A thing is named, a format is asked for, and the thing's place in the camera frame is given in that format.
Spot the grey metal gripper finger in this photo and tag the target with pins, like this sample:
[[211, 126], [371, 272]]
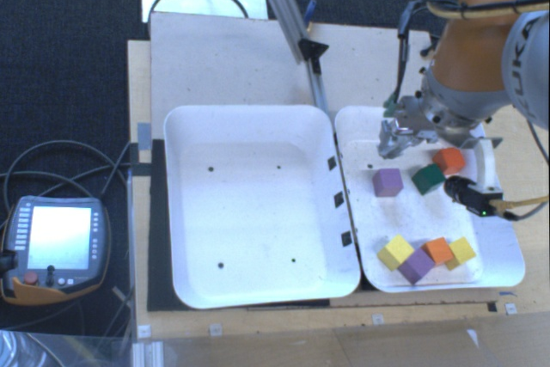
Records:
[[386, 139], [408, 140]]

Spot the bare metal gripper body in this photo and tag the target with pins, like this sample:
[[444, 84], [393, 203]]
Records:
[[419, 116]]

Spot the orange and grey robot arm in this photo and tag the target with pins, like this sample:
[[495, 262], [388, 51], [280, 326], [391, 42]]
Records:
[[472, 51]]

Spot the purple cube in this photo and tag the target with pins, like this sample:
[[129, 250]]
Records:
[[416, 266], [386, 182]]

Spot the green cube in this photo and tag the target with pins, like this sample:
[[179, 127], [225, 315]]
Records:
[[427, 179]]

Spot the orange cube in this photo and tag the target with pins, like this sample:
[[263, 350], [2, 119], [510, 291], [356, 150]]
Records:
[[438, 250], [449, 160]]

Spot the white plastic tray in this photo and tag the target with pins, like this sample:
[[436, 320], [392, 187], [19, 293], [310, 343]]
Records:
[[429, 219], [253, 206]]

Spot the yellow cube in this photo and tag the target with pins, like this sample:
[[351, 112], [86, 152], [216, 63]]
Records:
[[462, 252], [394, 252]]

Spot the pale wood board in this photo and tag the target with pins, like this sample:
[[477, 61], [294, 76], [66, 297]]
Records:
[[240, 64]]

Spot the black cylinder on white bracket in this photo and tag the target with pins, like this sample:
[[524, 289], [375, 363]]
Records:
[[470, 193]]

